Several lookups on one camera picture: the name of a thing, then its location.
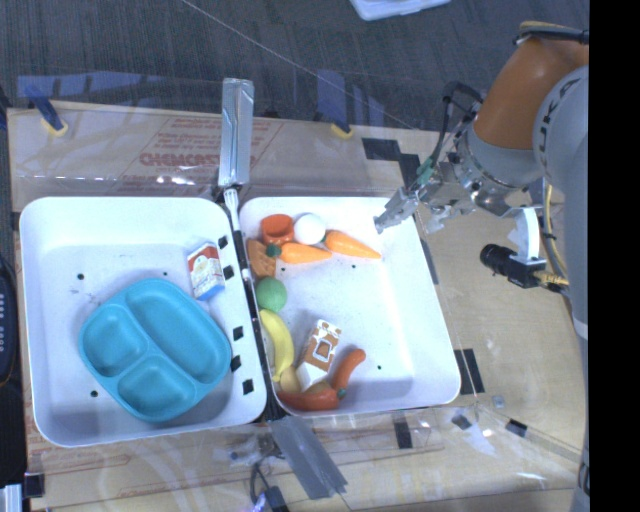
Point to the orange and white carton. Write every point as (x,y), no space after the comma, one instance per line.
(322,347)

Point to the orange carrot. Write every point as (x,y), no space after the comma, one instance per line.
(350,245)
(302,253)

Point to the white egg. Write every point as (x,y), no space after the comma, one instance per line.
(309,228)

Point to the red, white and blue carton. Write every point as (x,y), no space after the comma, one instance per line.
(205,270)

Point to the black cylinder on white bracket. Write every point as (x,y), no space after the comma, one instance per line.
(515,265)

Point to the blue divided plate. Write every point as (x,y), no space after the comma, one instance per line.
(165,325)

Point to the brown cardboard board, red print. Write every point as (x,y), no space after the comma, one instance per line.
(500,325)

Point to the orange pizza slice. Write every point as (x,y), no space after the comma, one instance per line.
(259,260)

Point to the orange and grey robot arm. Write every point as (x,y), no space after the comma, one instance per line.
(560,125)

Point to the white plastic tray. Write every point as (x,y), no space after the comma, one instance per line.
(65,240)
(390,310)

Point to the orange-red sausage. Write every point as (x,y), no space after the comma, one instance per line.
(350,365)

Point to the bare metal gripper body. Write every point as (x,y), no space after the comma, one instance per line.
(452,187)

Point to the yellow banana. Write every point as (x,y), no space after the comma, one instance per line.
(280,340)

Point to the red pepper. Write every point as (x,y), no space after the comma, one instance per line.
(310,400)

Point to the green ball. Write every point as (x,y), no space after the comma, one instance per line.
(271,294)

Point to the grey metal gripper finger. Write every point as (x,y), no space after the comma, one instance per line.
(397,207)
(436,220)

